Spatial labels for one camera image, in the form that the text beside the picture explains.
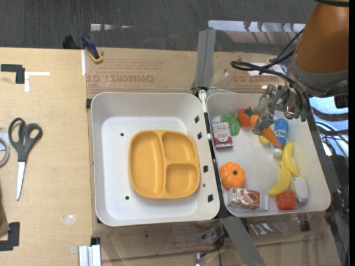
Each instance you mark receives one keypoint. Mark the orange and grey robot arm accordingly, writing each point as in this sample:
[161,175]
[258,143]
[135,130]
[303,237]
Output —
[323,46]

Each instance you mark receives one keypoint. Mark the yellow banana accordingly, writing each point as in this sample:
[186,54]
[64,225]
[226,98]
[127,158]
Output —
[288,159]
[283,181]

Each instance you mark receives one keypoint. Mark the black cylinder on white bracket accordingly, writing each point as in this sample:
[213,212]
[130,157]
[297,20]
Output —
[341,101]

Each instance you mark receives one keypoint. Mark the green toy lettuce leaf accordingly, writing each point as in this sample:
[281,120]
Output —
[232,122]

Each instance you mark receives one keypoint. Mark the red and white carton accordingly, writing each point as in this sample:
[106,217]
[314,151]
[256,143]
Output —
[221,136]

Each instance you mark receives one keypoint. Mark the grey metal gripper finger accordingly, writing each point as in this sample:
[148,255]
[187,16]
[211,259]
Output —
[266,98]
[263,123]

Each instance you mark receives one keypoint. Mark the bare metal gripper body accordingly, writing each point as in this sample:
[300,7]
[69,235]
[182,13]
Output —
[285,97]

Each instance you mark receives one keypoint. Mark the red toy pepper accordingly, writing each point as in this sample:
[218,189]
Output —
[286,200]

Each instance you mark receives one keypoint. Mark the orange divided plate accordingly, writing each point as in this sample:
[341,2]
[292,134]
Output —
[147,162]

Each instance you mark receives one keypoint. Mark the orange toy tomato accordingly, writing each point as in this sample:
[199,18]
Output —
[244,118]

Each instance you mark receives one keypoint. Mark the white plastic tray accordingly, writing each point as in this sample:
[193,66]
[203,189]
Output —
[252,159]
[113,159]

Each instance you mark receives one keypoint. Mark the brown and white carton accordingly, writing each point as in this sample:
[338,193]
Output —
[245,199]

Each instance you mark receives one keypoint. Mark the orange toy carrot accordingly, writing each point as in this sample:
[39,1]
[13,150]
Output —
[271,137]

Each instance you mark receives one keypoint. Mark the brown cardboard board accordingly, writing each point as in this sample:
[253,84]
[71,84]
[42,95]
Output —
[144,73]

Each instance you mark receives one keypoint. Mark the blue bottle with white cap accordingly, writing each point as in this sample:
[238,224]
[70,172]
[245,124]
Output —
[282,129]

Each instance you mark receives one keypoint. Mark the small yellow toy piece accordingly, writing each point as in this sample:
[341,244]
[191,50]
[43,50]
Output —
[263,140]

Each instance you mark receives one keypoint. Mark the clear tape roll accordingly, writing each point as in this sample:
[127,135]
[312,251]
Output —
[6,154]

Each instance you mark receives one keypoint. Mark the orange toy pumpkin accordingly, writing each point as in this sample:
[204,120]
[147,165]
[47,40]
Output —
[231,176]

